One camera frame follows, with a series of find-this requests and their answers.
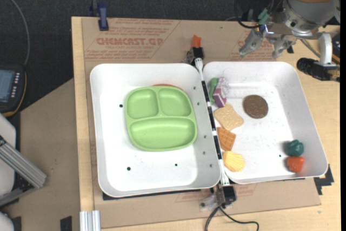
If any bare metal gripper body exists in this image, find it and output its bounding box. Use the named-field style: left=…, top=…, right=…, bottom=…
left=263, top=6, right=323, bottom=44

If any light green toy vegetable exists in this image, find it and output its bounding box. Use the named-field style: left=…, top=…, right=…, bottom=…
left=208, top=77, right=220, bottom=104

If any purple and white carton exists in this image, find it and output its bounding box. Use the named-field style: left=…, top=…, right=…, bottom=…
left=212, top=77, right=230, bottom=107

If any brown round biscuit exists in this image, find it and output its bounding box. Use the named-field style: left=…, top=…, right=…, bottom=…
left=242, top=94, right=269, bottom=120

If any tan toy bread slice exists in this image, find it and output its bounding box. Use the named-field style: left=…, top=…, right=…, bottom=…
left=213, top=102, right=244, bottom=132

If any thin black and white rod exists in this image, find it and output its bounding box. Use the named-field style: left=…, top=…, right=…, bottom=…
left=195, top=57, right=230, bottom=187

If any white plastic tray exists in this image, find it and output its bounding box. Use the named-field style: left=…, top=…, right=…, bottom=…
left=89, top=63, right=222, bottom=197
left=202, top=61, right=329, bottom=185

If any orange toy waffle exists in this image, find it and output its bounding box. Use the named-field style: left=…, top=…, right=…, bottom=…
left=216, top=127, right=237, bottom=151

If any dark green toy broccoli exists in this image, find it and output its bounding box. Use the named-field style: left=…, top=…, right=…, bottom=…
left=284, top=139, right=304, bottom=157

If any brown cardboard board, red print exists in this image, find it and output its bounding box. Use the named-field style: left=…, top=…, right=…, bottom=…
left=81, top=17, right=324, bottom=229

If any orange toy carrot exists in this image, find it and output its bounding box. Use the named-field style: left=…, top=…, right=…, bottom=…
left=286, top=156, right=305, bottom=173

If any yellow ridged toy crisp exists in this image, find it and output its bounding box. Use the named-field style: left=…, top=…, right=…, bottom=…
left=222, top=150, right=245, bottom=173

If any green divided plate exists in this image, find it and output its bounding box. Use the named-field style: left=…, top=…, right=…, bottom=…
left=124, top=86, right=198, bottom=153

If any black cylinder on white bracket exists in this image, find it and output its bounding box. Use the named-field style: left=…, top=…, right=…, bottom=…
left=296, top=31, right=341, bottom=82

